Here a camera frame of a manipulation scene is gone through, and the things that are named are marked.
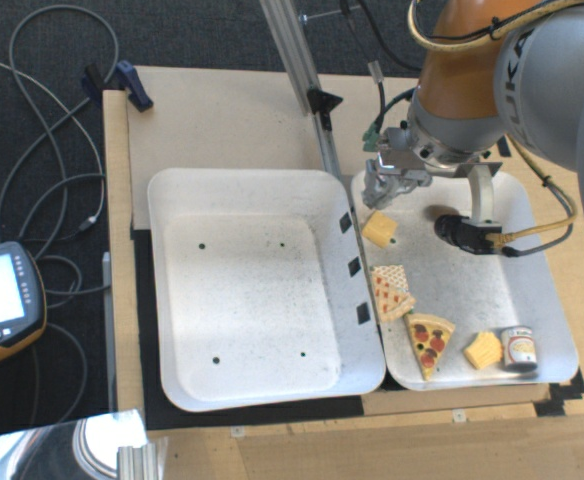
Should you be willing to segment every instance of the toy can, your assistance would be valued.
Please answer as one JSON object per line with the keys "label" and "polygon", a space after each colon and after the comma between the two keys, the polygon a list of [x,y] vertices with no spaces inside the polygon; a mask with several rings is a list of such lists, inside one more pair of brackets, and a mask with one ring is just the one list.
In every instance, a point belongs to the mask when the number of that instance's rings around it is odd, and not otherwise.
{"label": "toy can", "polygon": [[505,369],[530,372],[537,367],[536,347],[532,329],[524,325],[508,327],[501,332]]}

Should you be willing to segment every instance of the white tray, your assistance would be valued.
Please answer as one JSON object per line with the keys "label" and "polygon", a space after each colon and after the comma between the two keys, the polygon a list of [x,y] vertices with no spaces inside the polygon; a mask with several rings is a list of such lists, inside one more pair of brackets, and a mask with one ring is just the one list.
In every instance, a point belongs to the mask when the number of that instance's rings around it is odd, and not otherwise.
{"label": "white tray", "polygon": [[365,271],[351,275],[359,250],[334,177],[166,169],[148,202],[172,403],[208,411],[379,386],[381,339]]}
{"label": "white tray", "polygon": [[[523,186],[512,176],[494,178],[495,218],[504,231],[534,225]],[[361,199],[364,173],[352,180],[352,197],[360,225],[371,215]],[[433,313],[456,324],[455,332],[429,381],[424,381],[410,347],[403,319],[381,324],[388,371],[408,389],[428,390],[465,386],[563,382],[578,368],[577,351],[543,253],[520,258],[475,256],[453,247],[434,234],[437,208],[471,213],[469,183],[465,179],[435,178],[428,188],[400,195],[382,213],[398,222],[396,243],[379,248],[363,239],[368,267],[404,265],[415,312]],[[540,244],[538,236],[511,245],[527,249]],[[533,329],[538,368],[531,374],[506,372],[502,365],[474,369],[463,349],[478,331],[513,325]]]}

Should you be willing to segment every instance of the toy pizza slice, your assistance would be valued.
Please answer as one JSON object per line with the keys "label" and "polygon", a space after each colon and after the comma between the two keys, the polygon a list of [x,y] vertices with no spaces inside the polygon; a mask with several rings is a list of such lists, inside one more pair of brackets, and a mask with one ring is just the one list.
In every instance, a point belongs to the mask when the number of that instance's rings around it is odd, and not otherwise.
{"label": "toy pizza slice", "polygon": [[405,323],[423,379],[429,380],[448,347],[455,325],[444,318],[425,313],[408,313],[405,315]]}
{"label": "toy pizza slice", "polygon": [[402,266],[375,267],[372,270],[372,284],[377,314],[381,322],[390,322],[410,311],[416,300],[407,290],[407,280],[397,279],[397,269],[405,274]]}

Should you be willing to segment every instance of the yellow cable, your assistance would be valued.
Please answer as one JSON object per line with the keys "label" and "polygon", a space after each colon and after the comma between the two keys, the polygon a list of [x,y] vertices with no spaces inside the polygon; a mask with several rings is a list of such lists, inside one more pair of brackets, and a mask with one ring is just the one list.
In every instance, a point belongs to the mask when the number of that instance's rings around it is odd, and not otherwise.
{"label": "yellow cable", "polygon": [[496,28],[491,35],[486,33],[477,39],[451,43],[449,42],[450,40],[447,40],[447,42],[432,41],[419,32],[416,23],[414,22],[414,6],[420,1],[421,0],[412,0],[412,2],[410,2],[410,7],[408,9],[408,29],[410,30],[414,40],[423,48],[440,52],[459,52],[486,45],[492,41],[501,39],[508,32],[527,25],[532,21],[538,20],[543,16],[560,11],[561,9],[566,9],[568,7],[573,7],[575,5],[584,3],[584,0],[556,0],[553,2],[548,2],[546,5],[540,8],[530,9],[524,12],[521,16],[512,20],[510,23]]}
{"label": "yellow cable", "polygon": [[488,233],[485,236],[486,240],[493,242],[494,246],[497,249],[502,248],[507,243],[513,242],[517,238],[521,238],[528,235],[534,235],[537,233],[544,233],[546,231],[552,231],[554,229],[569,226],[570,224],[574,223],[578,214],[578,208],[574,200],[568,194],[566,194],[566,192],[562,188],[557,186],[556,183],[549,179],[549,176],[547,176],[543,172],[539,165],[533,160],[533,158],[523,149],[523,147],[518,142],[516,142],[514,139],[512,139],[512,137],[510,137],[507,134],[506,137],[509,139],[512,146],[514,146],[514,148],[521,155],[525,163],[528,164],[528,166],[536,173],[536,175],[539,176],[542,180],[544,180],[544,183],[546,185],[551,185],[563,196],[563,198],[567,201],[568,206],[570,207],[571,215],[563,220],[553,222],[551,224],[533,226],[531,228],[523,229],[521,231],[517,231],[514,233]]}

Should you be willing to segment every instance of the metal bracket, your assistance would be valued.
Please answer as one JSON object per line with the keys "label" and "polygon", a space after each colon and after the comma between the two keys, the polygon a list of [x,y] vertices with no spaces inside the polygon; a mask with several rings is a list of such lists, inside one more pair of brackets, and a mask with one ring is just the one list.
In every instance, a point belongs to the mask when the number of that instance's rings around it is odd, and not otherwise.
{"label": "metal bracket", "polygon": [[310,87],[307,96],[308,102],[310,103],[310,110],[312,110],[313,114],[319,114],[321,127],[325,131],[331,132],[332,120],[330,119],[330,112],[343,101],[343,98],[322,91],[317,87]]}
{"label": "metal bracket", "polygon": [[230,435],[235,439],[245,437],[245,427],[243,425],[234,425],[230,427]]}
{"label": "metal bracket", "polygon": [[158,480],[159,466],[155,443],[140,448],[123,446],[117,454],[119,480]]}
{"label": "metal bracket", "polygon": [[472,193],[472,224],[494,221],[494,172],[490,164],[476,164],[466,173]]}
{"label": "metal bracket", "polygon": [[454,423],[466,423],[468,421],[463,409],[452,409],[452,421]]}

